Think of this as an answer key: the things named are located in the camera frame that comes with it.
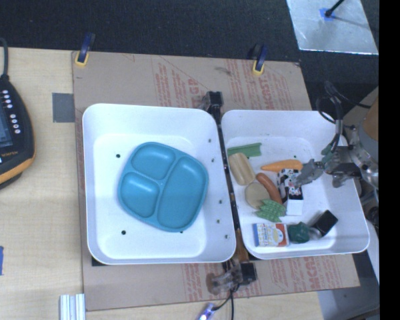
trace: silver metal panel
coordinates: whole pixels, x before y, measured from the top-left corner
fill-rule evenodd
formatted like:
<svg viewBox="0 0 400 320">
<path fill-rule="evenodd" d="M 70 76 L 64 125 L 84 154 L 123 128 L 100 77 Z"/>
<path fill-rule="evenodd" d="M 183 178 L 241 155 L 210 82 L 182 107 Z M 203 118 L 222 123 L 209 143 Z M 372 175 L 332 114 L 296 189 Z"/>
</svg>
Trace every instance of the silver metal panel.
<svg viewBox="0 0 400 320">
<path fill-rule="evenodd" d="M 299 49 L 377 55 L 360 0 L 344 0 L 325 16 L 338 1 L 286 0 Z"/>
</svg>

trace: toy carrot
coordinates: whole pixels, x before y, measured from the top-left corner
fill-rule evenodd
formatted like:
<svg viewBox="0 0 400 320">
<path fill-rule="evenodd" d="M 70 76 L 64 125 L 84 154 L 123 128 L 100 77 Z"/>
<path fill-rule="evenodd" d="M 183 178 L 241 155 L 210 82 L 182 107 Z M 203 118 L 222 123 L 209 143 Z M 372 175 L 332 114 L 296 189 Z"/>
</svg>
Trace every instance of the toy carrot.
<svg viewBox="0 0 400 320">
<path fill-rule="evenodd" d="M 303 164 L 296 159 L 288 159 L 269 163 L 268 165 L 261 166 L 264 171 L 280 172 L 284 168 L 302 170 Z"/>
</svg>

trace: divided blue plate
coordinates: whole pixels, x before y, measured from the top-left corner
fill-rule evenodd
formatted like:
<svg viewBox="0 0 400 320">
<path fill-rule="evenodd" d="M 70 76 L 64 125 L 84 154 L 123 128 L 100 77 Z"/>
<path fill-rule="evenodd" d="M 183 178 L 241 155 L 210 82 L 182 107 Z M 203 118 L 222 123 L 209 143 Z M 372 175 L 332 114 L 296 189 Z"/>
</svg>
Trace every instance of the divided blue plate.
<svg viewBox="0 0 400 320">
<path fill-rule="evenodd" d="M 194 157 L 162 143 L 146 142 L 127 161 L 117 195 L 132 216 L 178 232 L 194 223 L 208 183 L 206 168 Z"/>
</svg>

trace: wooden table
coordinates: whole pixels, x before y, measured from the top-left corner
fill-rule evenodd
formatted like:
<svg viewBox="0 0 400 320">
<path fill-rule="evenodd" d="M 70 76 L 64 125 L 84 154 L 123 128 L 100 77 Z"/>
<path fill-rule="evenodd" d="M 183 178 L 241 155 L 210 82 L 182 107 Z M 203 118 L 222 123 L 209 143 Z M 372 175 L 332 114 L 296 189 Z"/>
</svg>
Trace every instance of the wooden table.
<svg viewBox="0 0 400 320">
<path fill-rule="evenodd" d="M 0 75 L 3 49 L 0 48 Z M 83 292 L 74 123 L 54 123 L 53 93 L 73 93 L 71 51 L 9 49 L 12 84 L 34 124 L 37 156 L 0 191 L 0 319 L 59 318 Z M 235 319 L 322 319 L 316 292 L 236 299 Z M 195 319 L 204 302 L 87 312 L 86 319 Z M 229 303 L 214 320 L 230 319 Z"/>
</svg>

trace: cardboard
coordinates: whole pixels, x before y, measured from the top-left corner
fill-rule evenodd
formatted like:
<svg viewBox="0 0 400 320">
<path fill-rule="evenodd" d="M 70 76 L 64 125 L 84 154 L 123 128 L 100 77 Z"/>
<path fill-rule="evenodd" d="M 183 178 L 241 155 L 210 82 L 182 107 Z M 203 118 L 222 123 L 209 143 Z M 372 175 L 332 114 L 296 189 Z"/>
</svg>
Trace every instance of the cardboard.
<svg viewBox="0 0 400 320">
<path fill-rule="evenodd" d="M 73 60 L 73 88 L 81 248 L 88 311 L 224 299 L 207 290 L 206 276 L 224 272 L 220 263 L 105 266 L 87 247 L 83 168 L 84 110 L 95 103 L 198 107 L 208 91 L 221 91 L 223 112 L 232 109 L 311 110 L 296 63 L 265 62 L 262 76 L 252 61 L 124 53 L 89 54 L 85 67 Z M 255 261 L 258 279 L 235 297 L 358 287 L 352 255 Z"/>
</svg>

